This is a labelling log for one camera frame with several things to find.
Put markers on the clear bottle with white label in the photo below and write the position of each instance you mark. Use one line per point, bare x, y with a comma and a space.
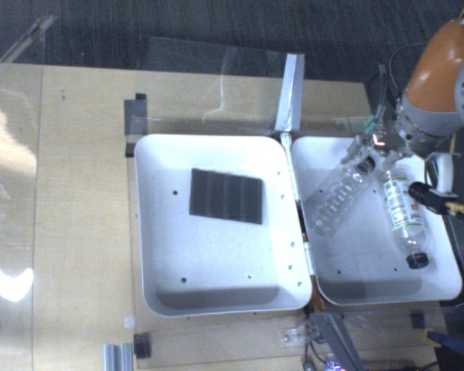
404, 215

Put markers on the black cylinder on white bracket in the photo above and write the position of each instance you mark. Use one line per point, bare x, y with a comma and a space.
429, 196

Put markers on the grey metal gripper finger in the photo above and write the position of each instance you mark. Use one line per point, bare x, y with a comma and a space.
357, 149
387, 158

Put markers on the white plastic tray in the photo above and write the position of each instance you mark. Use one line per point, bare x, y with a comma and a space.
216, 261
363, 261

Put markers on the black ribbed rectangular pad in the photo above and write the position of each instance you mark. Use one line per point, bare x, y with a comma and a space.
226, 196

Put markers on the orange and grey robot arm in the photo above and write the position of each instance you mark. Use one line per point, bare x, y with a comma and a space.
437, 72

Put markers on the clear plastic bottle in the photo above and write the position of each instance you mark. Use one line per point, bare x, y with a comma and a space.
336, 199

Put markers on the thin black and white rod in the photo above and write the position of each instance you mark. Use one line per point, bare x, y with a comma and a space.
296, 195

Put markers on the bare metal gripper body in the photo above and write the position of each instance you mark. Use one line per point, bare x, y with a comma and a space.
394, 141

